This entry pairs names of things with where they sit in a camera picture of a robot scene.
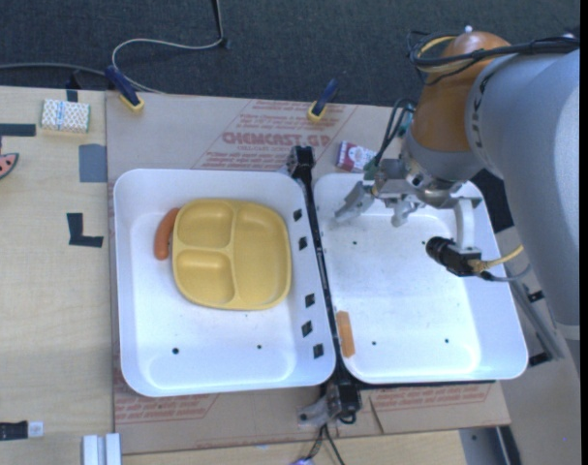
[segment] yellow plate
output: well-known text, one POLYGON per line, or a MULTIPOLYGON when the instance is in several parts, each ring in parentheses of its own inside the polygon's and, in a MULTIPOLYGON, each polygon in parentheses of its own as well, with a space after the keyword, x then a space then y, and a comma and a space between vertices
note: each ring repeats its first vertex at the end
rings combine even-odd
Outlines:
POLYGON ((172 267, 177 288, 197 304, 272 307, 292 282, 287 226, 274 210, 250 201, 191 201, 175 218, 172 267))

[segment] wooden surface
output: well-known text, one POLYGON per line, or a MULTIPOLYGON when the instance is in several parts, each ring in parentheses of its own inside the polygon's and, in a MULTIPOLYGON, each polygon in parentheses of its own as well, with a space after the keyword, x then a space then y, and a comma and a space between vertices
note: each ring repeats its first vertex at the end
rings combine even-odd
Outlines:
MULTIPOLYGON (((39 124, 44 99, 64 90, 0 87, 0 123, 39 124)), ((41 420, 40 439, 0 442, 0 464, 80 463, 80 439, 113 431, 108 268, 108 188, 81 183, 78 147, 106 143, 104 93, 86 135, 3 137, 20 154, 0 180, 0 421, 41 420), (102 248, 71 246, 66 214, 84 215, 84 234, 102 248)), ((464 464, 457 431, 342 439, 346 463, 464 464)), ((336 463, 323 449, 317 465, 336 463)), ((124 456, 124 464, 291 463, 309 444, 124 456)))

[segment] white strip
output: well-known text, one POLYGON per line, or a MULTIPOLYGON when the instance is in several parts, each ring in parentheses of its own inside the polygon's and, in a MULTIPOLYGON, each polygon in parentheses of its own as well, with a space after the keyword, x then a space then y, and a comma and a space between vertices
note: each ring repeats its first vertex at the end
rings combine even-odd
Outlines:
POLYGON ((580 340, 580 325, 565 325, 559 322, 556 323, 556 327, 560 330, 561 334, 565 339, 570 341, 580 340))

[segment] yellow cable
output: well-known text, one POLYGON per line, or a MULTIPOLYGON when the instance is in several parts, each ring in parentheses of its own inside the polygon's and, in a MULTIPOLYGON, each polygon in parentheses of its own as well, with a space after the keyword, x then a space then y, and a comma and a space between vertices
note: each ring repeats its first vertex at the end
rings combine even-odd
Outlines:
POLYGON ((488 268, 491 268, 495 265, 503 264, 504 262, 508 262, 509 260, 514 259, 520 253, 522 253, 522 251, 524 251, 524 247, 520 244, 512 252, 510 252, 508 255, 505 255, 504 257, 501 257, 500 259, 496 259, 496 260, 469 260, 468 265, 473 269, 473 271, 475 273, 480 273, 480 272, 483 272, 483 271, 487 270, 488 268))

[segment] blue and yellow clamp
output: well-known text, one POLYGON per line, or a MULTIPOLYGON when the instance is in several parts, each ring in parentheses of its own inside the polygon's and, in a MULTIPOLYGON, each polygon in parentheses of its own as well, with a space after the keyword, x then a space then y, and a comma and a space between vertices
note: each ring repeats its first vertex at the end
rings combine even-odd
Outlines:
POLYGON ((104 71, 107 79, 112 82, 121 93, 119 100, 133 112, 140 111, 145 106, 145 101, 137 95, 137 92, 130 84, 130 81, 115 66, 108 66, 104 71))
POLYGON ((336 79, 331 79, 328 86, 325 88, 324 93, 315 102, 311 104, 311 107, 306 112, 307 118, 312 122, 318 122, 324 117, 325 106, 332 101, 338 91, 339 83, 336 79))

